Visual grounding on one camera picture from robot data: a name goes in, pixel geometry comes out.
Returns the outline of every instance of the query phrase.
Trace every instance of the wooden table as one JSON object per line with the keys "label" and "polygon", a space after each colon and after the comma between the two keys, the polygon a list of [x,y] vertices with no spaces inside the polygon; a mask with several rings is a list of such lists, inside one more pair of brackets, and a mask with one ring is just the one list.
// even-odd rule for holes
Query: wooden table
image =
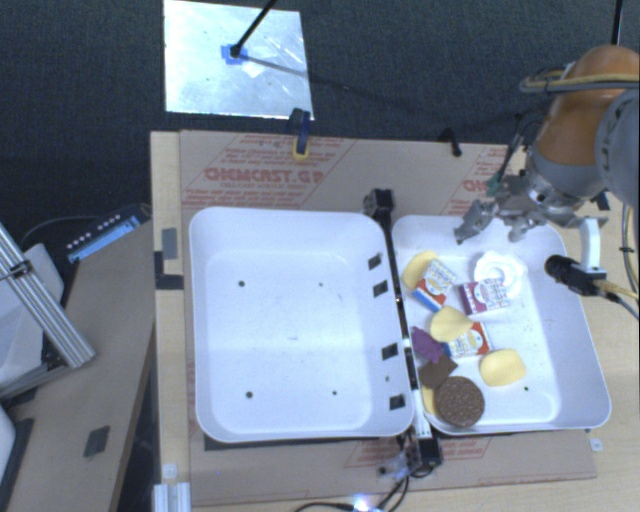
{"label": "wooden table", "polygon": [[[10,413],[33,429],[9,512],[115,511],[152,361],[151,222],[80,263],[66,311],[97,355]],[[92,431],[104,451],[85,457]]]}
{"label": "wooden table", "polygon": [[[375,142],[369,141],[371,147]],[[398,142],[398,154],[411,153],[415,143]],[[181,247],[180,143],[177,133],[154,133],[151,137],[154,198],[155,251],[162,251],[166,229],[177,229]],[[618,247],[621,206],[611,200],[609,226],[602,233],[602,266],[611,281],[626,285]],[[591,211],[585,207],[584,212]],[[578,251],[576,231],[563,231],[570,251]],[[166,274],[183,273],[182,254],[164,261]],[[163,482],[188,482],[189,441],[185,365],[184,302],[180,290],[160,290],[156,295],[158,317],[158,370],[160,407],[160,457],[166,466]],[[599,299],[584,300],[584,309],[611,395],[609,421],[589,434],[602,451],[594,453],[598,477],[591,480],[476,487],[468,489],[410,492],[401,511],[593,511],[635,510],[640,500],[640,414],[638,407],[638,324],[623,308]],[[336,501],[352,501],[350,498]],[[271,502],[197,508],[226,512],[281,512],[305,501]]]}

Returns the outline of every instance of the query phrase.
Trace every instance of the cardboard sheet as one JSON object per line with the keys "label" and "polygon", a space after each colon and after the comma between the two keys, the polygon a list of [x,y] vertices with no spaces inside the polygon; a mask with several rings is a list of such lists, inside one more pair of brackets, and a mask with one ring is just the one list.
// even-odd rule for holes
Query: cardboard sheet
{"label": "cardboard sheet", "polygon": [[[194,414],[193,326],[188,225],[214,205],[359,211],[373,188],[395,192],[394,218],[460,215],[484,194],[504,150],[444,143],[312,138],[309,158],[291,155],[281,135],[182,132],[180,135],[185,320],[192,503],[222,505],[384,493],[378,467],[398,452],[395,439],[232,447],[206,442]],[[514,159],[516,168],[522,155]],[[596,476],[582,431],[450,438],[445,463],[412,489],[546,482]]]}

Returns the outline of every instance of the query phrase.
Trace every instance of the black cable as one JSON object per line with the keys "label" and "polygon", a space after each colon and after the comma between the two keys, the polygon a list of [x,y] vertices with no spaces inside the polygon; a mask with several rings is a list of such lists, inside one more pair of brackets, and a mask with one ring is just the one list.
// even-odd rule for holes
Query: black cable
{"label": "black cable", "polygon": [[23,237],[20,239],[20,243],[18,246],[21,249],[24,249],[24,246],[31,235],[33,235],[36,231],[40,231],[42,228],[46,228],[47,226],[51,226],[52,224],[60,224],[63,222],[80,222],[80,221],[92,221],[98,218],[97,215],[74,215],[71,217],[56,217],[55,219],[45,220],[40,224],[35,225],[29,231],[27,231]]}
{"label": "black cable", "polygon": [[[622,251],[622,260],[624,263],[624,270],[627,274],[627,281],[629,281],[629,286],[631,287],[631,291],[634,293],[638,293],[638,287],[636,286],[636,282],[633,278],[633,271],[631,268],[631,257],[630,254],[634,253],[635,251],[631,248],[628,247],[627,243],[627,230],[629,229],[628,226],[628,212],[629,212],[629,207],[627,205],[624,205],[624,207],[622,208],[622,225],[621,225],[621,235],[622,235],[622,246],[620,247],[620,251]],[[636,305],[638,306],[638,308],[640,308],[640,301],[638,299],[636,299]]]}
{"label": "black cable", "polygon": [[611,44],[620,45],[620,27],[622,25],[622,0],[616,0],[616,8],[613,13],[613,29],[611,31]]}
{"label": "black cable", "polygon": [[242,34],[242,37],[240,38],[240,40],[231,47],[230,54],[234,59],[237,59],[240,56],[242,47],[247,42],[247,39],[251,37],[251,34],[253,34],[256,28],[258,28],[258,25],[260,25],[263,18],[267,14],[269,14],[269,11],[273,8],[273,6],[276,4],[277,1],[278,0],[269,0],[269,2],[267,2],[267,5],[265,5],[262,11],[260,11],[260,14],[258,14],[258,17],[255,20],[253,20],[253,23],[251,24],[251,26],[247,29],[247,31],[244,34]]}
{"label": "black cable", "polygon": [[346,512],[353,512],[353,505],[349,505],[347,503],[331,503],[329,501],[312,501],[311,503],[307,503],[298,507],[294,510],[294,512],[302,512],[303,510],[307,510],[312,507],[325,507],[325,508],[335,508],[337,510],[345,510]]}
{"label": "black cable", "polygon": [[[536,128],[540,128],[540,126],[542,126],[542,122],[543,122],[542,119],[533,119],[520,129],[520,134],[522,135],[522,143],[525,146],[529,146],[531,144],[531,142],[527,141],[527,129],[531,128],[532,126],[535,126]],[[538,130],[536,129],[535,133],[533,134],[534,137],[537,133],[538,133]]]}
{"label": "black cable", "polygon": [[387,503],[389,503],[389,501],[391,500],[391,498],[393,498],[395,496],[395,494],[398,492],[398,489],[400,489],[400,487],[402,486],[402,484],[408,480],[408,477],[405,478],[404,480],[400,480],[393,489],[391,489],[391,492],[389,494],[387,494],[384,499],[378,503],[376,505],[376,508],[380,508],[380,509],[384,509],[384,507],[387,506]]}
{"label": "black cable", "polygon": [[404,488],[402,489],[402,494],[400,494],[400,498],[398,499],[398,501],[396,502],[396,504],[391,507],[387,512],[395,512],[398,507],[400,507],[400,505],[402,505],[402,502],[404,501],[405,497],[407,496],[407,491],[409,490],[409,477],[404,479]]}
{"label": "black cable", "polygon": [[527,85],[524,82],[520,84],[520,91],[527,94],[561,94],[566,92],[590,91],[593,89],[638,89],[638,82],[634,81],[606,81],[606,82],[588,82],[582,84],[558,85],[556,80],[545,79],[544,87]]}
{"label": "black cable", "polygon": [[611,302],[614,302],[615,304],[620,304],[624,309],[626,309],[629,313],[631,313],[633,318],[635,318],[636,320],[639,319],[638,318],[638,312],[635,311],[631,306],[629,306],[629,304],[627,304],[626,301],[622,300],[615,293],[607,292],[607,293],[604,294],[604,298],[607,299],[607,300],[610,300]]}
{"label": "black cable", "polygon": [[517,123],[516,123],[516,129],[514,131],[513,140],[507,146],[507,152],[505,154],[502,165],[500,166],[500,169],[498,169],[498,171],[496,171],[495,173],[495,179],[497,183],[500,183],[502,181],[502,178],[507,172],[507,167],[509,166],[509,162],[511,161],[511,158],[515,154],[518,147],[522,144],[525,144],[525,145],[527,144],[527,141],[525,139],[525,132],[527,131],[527,129],[530,128],[531,126],[542,124],[541,120],[531,119],[531,120],[528,120],[527,123],[524,124],[523,126],[524,120],[527,117],[531,116],[532,114],[540,114],[540,109],[538,107],[532,107],[521,114],[516,114],[515,117],[517,119]]}
{"label": "black cable", "polygon": [[429,469],[425,469],[423,471],[420,471],[417,469],[413,473],[411,473],[411,478],[415,478],[416,480],[427,478],[431,473],[433,473],[433,469],[434,468],[432,467],[430,467]]}

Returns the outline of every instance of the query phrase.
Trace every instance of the yellow toy potato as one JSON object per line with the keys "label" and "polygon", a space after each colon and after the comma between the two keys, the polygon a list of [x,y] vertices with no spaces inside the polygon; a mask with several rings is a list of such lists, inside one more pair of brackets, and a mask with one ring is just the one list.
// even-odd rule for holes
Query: yellow toy potato
{"label": "yellow toy potato", "polygon": [[413,290],[418,286],[431,260],[435,260],[437,257],[438,255],[433,251],[422,251],[416,254],[402,272],[402,282],[410,290]]}
{"label": "yellow toy potato", "polygon": [[429,334],[441,343],[448,343],[466,333],[473,325],[473,320],[451,306],[444,306],[431,319]]}
{"label": "yellow toy potato", "polygon": [[480,361],[480,375],[487,386],[507,386],[527,374],[527,368],[512,348],[489,352]]}
{"label": "yellow toy potato", "polygon": [[424,403],[424,408],[427,410],[427,412],[433,415],[437,414],[435,393],[433,389],[430,389],[427,386],[421,386],[420,392],[422,393],[422,403]]}

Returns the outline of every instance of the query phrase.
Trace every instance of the metal bracket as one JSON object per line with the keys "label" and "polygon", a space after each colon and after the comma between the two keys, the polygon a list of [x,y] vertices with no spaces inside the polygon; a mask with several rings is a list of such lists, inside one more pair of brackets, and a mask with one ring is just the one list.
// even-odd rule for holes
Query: metal bracket
{"label": "metal bracket", "polygon": [[414,405],[413,428],[416,435],[420,439],[430,439],[432,436],[431,425],[425,417],[424,403],[420,393],[420,384],[416,378],[415,359],[413,357],[413,348],[411,345],[411,335],[407,324],[407,317],[404,311],[404,303],[402,300],[402,289],[400,287],[400,277],[398,273],[398,264],[396,262],[395,248],[393,247],[393,237],[391,236],[391,212],[395,208],[393,191],[390,189],[381,190],[374,189],[364,198],[362,204],[365,215],[375,220],[384,233],[387,245],[387,255],[389,258],[389,267],[391,269],[391,277],[393,279],[393,290],[398,307],[398,318],[400,320],[400,330],[402,332],[402,343],[407,361],[407,372],[411,382],[411,399]]}
{"label": "metal bracket", "polygon": [[31,262],[29,260],[24,260],[11,267],[8,273],[0,276],[0,281],[4,281],[5,279],[9,279],[10,277],[18,279],[22,276],[26,276],[31,271],[33,271],[33,265],[31,265]]}
{"label": "metal bracket", "polygon": [[191,485],[157,484],[153,487],[154,512],[191,512]]}
{"label": "metal bracket", "polygon": [[4,402],[11,398],[18,397],[22,393],[59,377],[70,370],[71,368],[64,364],[51,369],[46,363],[41,364],[6,386],[0,387],[0,401]]}
{"label": "metal bracket", "polygon": [[4,271],[3,277],[19,275],[19,278],[9,279],[9,285],[68,366],[78,368],[95,356],[91,345],[71,324],[1,223],[0,271]]}
{"label": "metal bracket", "polygon": [[582,256],[580,265],[585,269],[602,271],[600,268],[600,220],[585,217],[579,224]]}

